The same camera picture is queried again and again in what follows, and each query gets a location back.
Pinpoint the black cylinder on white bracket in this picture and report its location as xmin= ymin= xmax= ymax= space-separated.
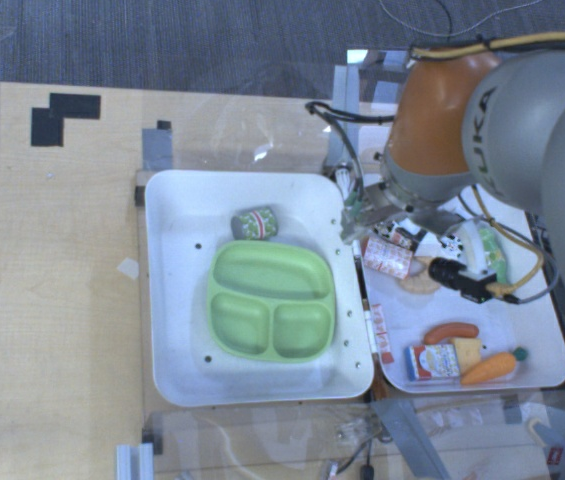
xmin=428 ymin=219 xmax=499 ymax=304

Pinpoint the red and white stick packet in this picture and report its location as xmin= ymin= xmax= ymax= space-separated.
xmin=370 ymin=303 xmax=395 ymax=365

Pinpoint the yellow cheese wedge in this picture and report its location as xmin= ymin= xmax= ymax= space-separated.
xmin=450 ymin=336 xmax=484 ymax=376

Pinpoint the orange carrot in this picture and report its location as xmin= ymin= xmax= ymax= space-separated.
xmin=459 ymin=346 xmax=530 ymax=387

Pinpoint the orange sausage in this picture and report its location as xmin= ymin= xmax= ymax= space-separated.
xmin=422 ymin=322 xmax=481 ymax=346

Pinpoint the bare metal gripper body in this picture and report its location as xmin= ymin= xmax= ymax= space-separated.
xmin=360 ymin=180 xmax=417 ymax=227

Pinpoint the red blue yellow carton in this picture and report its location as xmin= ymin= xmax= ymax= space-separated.
xmin=403 ymin=343 xmax=462 ymax=383

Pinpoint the green patterned can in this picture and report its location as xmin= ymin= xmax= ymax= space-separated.
xmin=230 ymin=206 xmax=280 ymax=241

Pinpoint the white plastic tray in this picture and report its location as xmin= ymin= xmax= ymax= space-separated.
xmin=355 ymin=123 xmax=565 ymax=395
xmin=144 ymin=169 xmax=376 ymax=409

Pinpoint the thin black and white rod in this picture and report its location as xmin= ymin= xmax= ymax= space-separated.
xmin=335 ymin=166 xmax=381 ymax=370

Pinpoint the tan biscuit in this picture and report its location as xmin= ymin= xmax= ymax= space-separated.
xmin=396 ymin=256 xmax=443 ymax=296

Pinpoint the black and white cow carton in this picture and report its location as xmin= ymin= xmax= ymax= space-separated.
xmin=372 ymin=219 xmax=466 ymax=263

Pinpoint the green divided plate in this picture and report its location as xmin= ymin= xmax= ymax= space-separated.
xmin=206 ymin=239 xmax=336 ymax=365

